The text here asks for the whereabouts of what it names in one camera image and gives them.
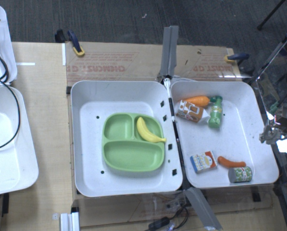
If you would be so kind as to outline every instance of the bottle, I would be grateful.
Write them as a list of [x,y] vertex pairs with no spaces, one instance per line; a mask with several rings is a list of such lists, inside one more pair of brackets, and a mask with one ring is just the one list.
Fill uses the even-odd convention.
[[211,102],[213,102],[214,104],[211,107],[211,118],[208,121],[208,125],[210,128],[219,128],[222,119],[222,97],[212,97]]

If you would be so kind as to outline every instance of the banana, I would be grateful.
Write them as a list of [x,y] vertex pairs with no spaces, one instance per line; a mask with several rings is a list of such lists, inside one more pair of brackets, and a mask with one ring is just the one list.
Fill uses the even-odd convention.
[[153,134],[145,124],[145,121],[142,117],[139,117],[137,120],[137,130],[140,136],[146,141],[157,143],[157,142],[166,142],[166,138],[160,138],[157,135]]

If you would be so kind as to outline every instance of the can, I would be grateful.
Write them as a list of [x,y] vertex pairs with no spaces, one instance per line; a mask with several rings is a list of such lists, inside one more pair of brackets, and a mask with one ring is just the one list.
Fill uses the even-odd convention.
[[250,167],[232,167],[228,176],[231,183],[248,182],[252,180],[252,170]]

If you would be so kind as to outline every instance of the carrot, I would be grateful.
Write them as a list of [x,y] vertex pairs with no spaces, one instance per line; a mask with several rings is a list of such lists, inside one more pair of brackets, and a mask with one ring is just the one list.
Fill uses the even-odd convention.
[[205,107],[209,104],[210,99],[206,96],[196,96],[184,99],[184,101],[190,102],[196,106]]
[[219,164],[221,164],[222,166],[225,166],[225,167],[245,167],[246,166],[245,162],[232,162],[232,161],[224,158],[223,156],[219,156],[217,158],[217,161]]

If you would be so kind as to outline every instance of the sausage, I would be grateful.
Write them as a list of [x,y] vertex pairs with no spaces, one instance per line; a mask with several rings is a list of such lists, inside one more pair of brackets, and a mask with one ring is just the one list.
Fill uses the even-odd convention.
[[222,166],[225,166],[225,167],[245,167],[246,166],[245,162],[232,162],[232,161],[224,158],[223,156],[219,156],[217,158],[217,161],[219,164],[221,164]]

